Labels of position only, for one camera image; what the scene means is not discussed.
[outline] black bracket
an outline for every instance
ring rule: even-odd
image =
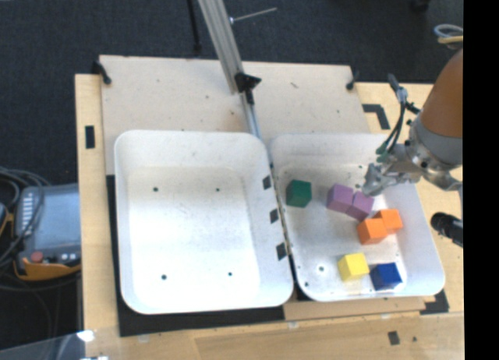
[[[108,76],[108,73],[106,72],[106,69],[104,66],[99,62],[99,61],[94,61],[94,64],[92,65],[92,74],[94,75],[102,75],[102,80],[104,81],[105,84],[111,84],[112,80]]]
[[[357,68],[352,68],[352,80],[345,86],[348,91],[353,90],[353,86],[359,79],[360,71]]]
[[[246,75],[242,72],[237,73],[234,78],[235,84],[237,85],[237,90],[240,93],[246,94],[246,100],[248,101],[248,104],[255,105],[255,99],[253,98],[253,89],[259,82],[262,81],[262,79],[259,77]]]

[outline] wooden table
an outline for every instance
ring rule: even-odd
[[[113,65],[114,67],[121,65],[120,62],[139,62],[139,65],[144,65],[143,62],[155,64],[164,61],[133,58],[125,61],[112,57],[103,57],[101,60],[104,66],[106,63],[110,65],[111,71],[108,72],[111,78],[118,75]],[[216,68],[212,61],[190,62],[197,62],[196,65],[201,65],[203,68],[207,65]],[[393,123],[398,117],[398,103],[387,84],[357,83],[354,90],[347,92],[345,84],[351,78],[351,74],[349,68],[344,66],[316,65],[315,69],[328,75],[328,78],[322,82],[324,90],[319,90],[321,83],[310,75],[310,71],[314,70],[313,65],[259,62],[249,62],[245,65],[249,74],[252,74],[252,71],[258,71],[260,74],[269,72],[272,76],[278,74],[276,82],[281,76],[289,76],[287,73],[296,76],[296,81],[291,82],[291,85],[286,82],[286,93],[300,85],[306,86],[306,79],[311,79],[315,82],[312,85],[315,87],[314,99],[319,101],[319,104],[320,96],[330,95],[332,91],[334,95],[348,96],[345,97],[345,109],[355,107],[356,101],[359,107],[361,104],[380,104],[389,121]],[[157,73],[168,75],[168,71]],[[144,84],[153,81],[151,76],[149,73],[149,79],[144,77],[144,80],[149,82]],[[223,82],[221,75],[217,79]],[[190,358],[364,359],[387,358],[389,355],[394,358],[452,359],[464,356],[463,252],[461,248],[448,239],[438,236],[436,232],[434,232],[434,241],[446,273],[444,293],[448,300],[448,312],[425,315],[420,313],[427,306],[431,306],[432,302],[441,301],[442,297],[316,303],[301,302],[293,296],[284,305],[285,321],[281,322],[120,337],[105,182],[105,141],[108,136],[104,134],[103,115],[106,114],[106,109],[105,106],[103,109],[103,95],[107,94],[103,94],[103,91],[106,91],[107,87],[103,88],[100,76],[95,75],[76,75],[75,87],[83,252],[83,321],[85,329],[92,330],[95,334],[95,339],[87,345],[88,356],[182,360]],[[409,100],[416,106],[423,104],[431,88],[429,85],[412,84],[407,84],[405,87],[409,92]],[[214,90],[219,90],[217,83],[214,83]],[[257,90],[257,95],[263,97],[260,87]],[[272,95],[276,98],[284,95],[275,93],[276,90],[280,89],[272,87]],[[271,98],[267,97],[266,101],[271,104]],[[318,110],[311,108],[309,111],[314,113]],[[263,120],[262,125],[266,126],[263,130],[270,132],[268,129],[273,127],[266,125],[263,113],[257,109],[257,114]],[[332,131],[336,130],[334,127],[336,122],[328,121],[333,125]],[[312,127],[304,125],[300,131],[315,128],[315,125]],[[359,131],[365,128],[371,132],[387,132],[381,130],[376,115],[371,113],[366,113],[365,119],[356,126]],[[88,141],[89,132],[93,133],[94,143]],[[406,134],[407,128],[401,137],[405,137]],[[456,173],[456,177],[459,177],[461,171]],[[457,194],[442,193],[425,182],[419,183],[417,189],[428,220],[437,211],[460,216],[461,207]]]

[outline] dark floor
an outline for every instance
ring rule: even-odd
[[[350,65],[362,81],[432,83],[453,51],[433,28],[463,26],[464,0],[225,0],[230,16],[277,7],[234,25],[243,60]],[[196,4],[202,58],[215,58]],[[0,166],[76,182],[74,83],[98,55],[193,56],[186,0],[0,2]],[[76,330],[74,285],[42,296],[57,334]],[[45,339],[44,307],[0,291],[0,348]]]

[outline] metal rod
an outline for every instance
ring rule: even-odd
[[[234,22],[237,22],[239,20],[253,18],[254,16],[259,16],[259,15],[267,14],[269,12],[273,12],[273,11],[277,11],[277,10],[278,10],[277,7],[269,8],[269,9],[264,9],[263,11],[258,11],[258,12],[253,12],[251,14],[247,14],[247,15],[243,15],[243,16],[238,16],[237,18],[230,17],[229,20],[230,20],[230,23],[233,25]]]
[[[189,10],[190,26],[193,30],[194,36],[194,53],[198,55],[201,53],[201,41],[199,31],[197,29],[196,14],[194,13],[193,0],[186,0],[187,8]]]
[[[232,32],[230,19],[223,0],[198,0],[205,22],[210,32],[211,40],[220,59],[222,69],[227,79],[229,89],[239,92],[235,76],[243,71],[241,57]],[[260,127],[255,115],[254,106],[247,100],[246,93],[240,94],[242,108],[246,116],[249,131],[261,138]]]

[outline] purple block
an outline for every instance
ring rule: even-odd
[[[351,206],[353,189],[341,184],[334,184],[327,193],[327,208],[345,213]]]
[[[346,214],[354,217],[358,221],[363,221],[373,209],[374,198],[365,196],[361,191],[357,191],[353,196],[352,205],[346,211]]]

